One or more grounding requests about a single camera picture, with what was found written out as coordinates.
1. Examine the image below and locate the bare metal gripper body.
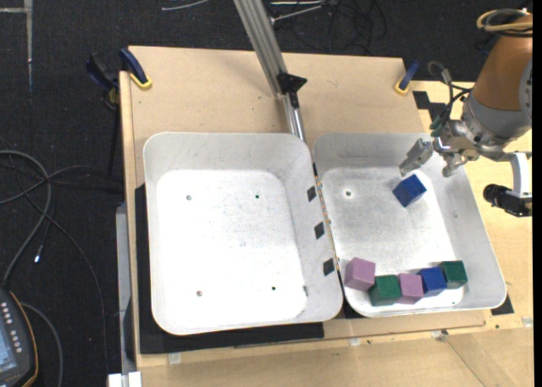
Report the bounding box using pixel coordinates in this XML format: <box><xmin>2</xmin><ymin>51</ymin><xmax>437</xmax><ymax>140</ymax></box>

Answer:
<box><xmin>431</xmin><ymin>118</ymin><xmax>510</xmax><ymax>162</ymax></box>

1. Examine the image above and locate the blue cube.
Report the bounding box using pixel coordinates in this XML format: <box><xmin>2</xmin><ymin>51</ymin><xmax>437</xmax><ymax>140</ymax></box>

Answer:
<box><xmin>417</xmin><ymin>266</ymin><xmax>448</xmax><ymax>298</ymax></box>
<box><xmin>391</xmin><ymin>173</ymin><xmax>428</xmax><ymax>208</ymax></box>

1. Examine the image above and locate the white plastic tray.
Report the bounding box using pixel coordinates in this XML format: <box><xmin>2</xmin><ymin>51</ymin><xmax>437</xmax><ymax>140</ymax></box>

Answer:
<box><xmin>312</xmin><ymin>132</ymin><xmax>508</xmax><ymax>319</ymax></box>
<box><xmin>142</xmin><ymin>131</ymin><xmax>345</xmax><ymax>336</ymax></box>

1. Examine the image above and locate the green cube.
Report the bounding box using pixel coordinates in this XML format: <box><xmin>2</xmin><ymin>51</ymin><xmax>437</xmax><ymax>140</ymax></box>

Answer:
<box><xmin>368</xmin><ymin>274</ymin><xmax>402</xmax><ymax>307</ymax></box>
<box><xmin>439</xmin><ymin>260</ymin><xmax>469</xmax><ymax>290</ymax></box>

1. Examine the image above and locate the purple cube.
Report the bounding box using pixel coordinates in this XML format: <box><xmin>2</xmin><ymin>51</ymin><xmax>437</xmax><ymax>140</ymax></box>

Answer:
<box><xmin>397</xmin><ymin>273</ymin><xmax>425</xmax><ymax>306</ymax></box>
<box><xmin>343</xmin><ymin>257</ymin><xmax>377</xmax><ymax>292</ymax></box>

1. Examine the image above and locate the pale wood board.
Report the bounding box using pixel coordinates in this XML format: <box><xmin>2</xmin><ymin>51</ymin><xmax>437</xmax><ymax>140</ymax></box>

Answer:
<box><xmin>126</xmin><ymin>45</ymin><xmax>488</xmax><ymax>368</ymax></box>

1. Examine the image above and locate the black cylinder on white bracket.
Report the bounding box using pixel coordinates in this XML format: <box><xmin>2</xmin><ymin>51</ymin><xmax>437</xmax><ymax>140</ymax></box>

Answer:
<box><xmin>483</xmin><ymin>152</ymin><xmax>534</xmax><ymax>218</ymax></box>

